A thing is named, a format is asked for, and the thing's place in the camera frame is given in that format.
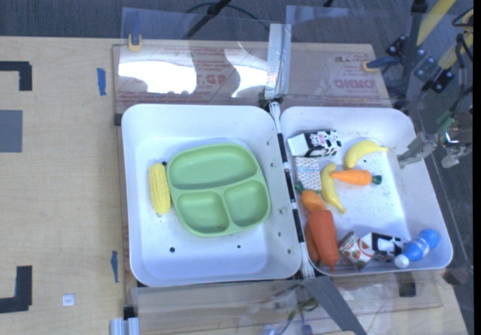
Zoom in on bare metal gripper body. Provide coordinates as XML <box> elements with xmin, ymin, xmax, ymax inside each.
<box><xmin>449</xmin><ymin>112</ymin><xmax>474</xmax><ymax>146</ymax></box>

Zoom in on yellow banana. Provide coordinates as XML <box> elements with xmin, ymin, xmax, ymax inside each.
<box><xmin>344</xmin><ymin>140</ymin><xmax>389</xmax><ymax>170</ymax></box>
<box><xmin>320</xmin><ymin>162</ymin><xmax>347</xmax><ymax>214</ymax></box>

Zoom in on white plastic tray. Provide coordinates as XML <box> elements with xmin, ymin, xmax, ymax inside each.
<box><xmin>279</xmin><ymin>106</ymin><xmax>455</xmax><ymax>277</ymax></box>
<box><xmin>120</xmin><ymin>103</ymin><xmax>303</xmax><ymax>288</ymax></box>

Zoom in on cow print milk carton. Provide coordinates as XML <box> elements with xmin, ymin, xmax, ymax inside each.
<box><xmin>286</xmin><ymin>129</ymin><xmax>343</xmax><ymax>158</ymax></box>

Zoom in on blue bottle white cap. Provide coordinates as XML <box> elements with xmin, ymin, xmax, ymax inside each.
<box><xmin>393</xmin><ymin>228</ymin><xmax>441</xmax><ymax>270</ymax></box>

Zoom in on black and white carton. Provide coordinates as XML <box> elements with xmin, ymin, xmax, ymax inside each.
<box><xmin>360</xmin><ymin>231</ymin><xmax>407</xmax><ymax>264</ymax></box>

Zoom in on white patterned packet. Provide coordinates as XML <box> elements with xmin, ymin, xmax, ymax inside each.
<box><xmin>294</xmin><ymin>156</ymin><xmax>323</xmax><ymax>192</ymax></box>

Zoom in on brown cardboard board red print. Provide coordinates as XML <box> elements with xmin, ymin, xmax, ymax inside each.
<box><xmin>112</xmin><ymin>41</ymin><xmax>445</xmax><ymax>312</ymax></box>

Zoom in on white can orange print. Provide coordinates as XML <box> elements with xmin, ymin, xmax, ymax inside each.
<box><xmin>337</xmin><ymin>231</ymin><xmax>375</xmax><ymax>271</ymax></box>

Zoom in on orange bottle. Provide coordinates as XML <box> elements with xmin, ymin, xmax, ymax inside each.
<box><xmin>307</xmin><ymin>209</ymin><xmax>340</xmax><ymax>273</ymax></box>

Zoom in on thin black and white rod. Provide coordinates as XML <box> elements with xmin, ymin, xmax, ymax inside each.
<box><xmin>268</xmin><ymin>100</ymin><xmax>316</xmax><ymax>279</ymax></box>

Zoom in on green divided plate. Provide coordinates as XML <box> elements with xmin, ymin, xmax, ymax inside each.
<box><xmin>165</xmin><ymin>143</ymin><xmax>272</xmax><ymax>238</ymax></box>

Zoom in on yellow corn cob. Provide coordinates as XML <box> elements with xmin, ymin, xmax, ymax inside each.
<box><xmin>149</xmin><ymin>162</ymin><xmax>173</xmax><ymax>216</ymax></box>

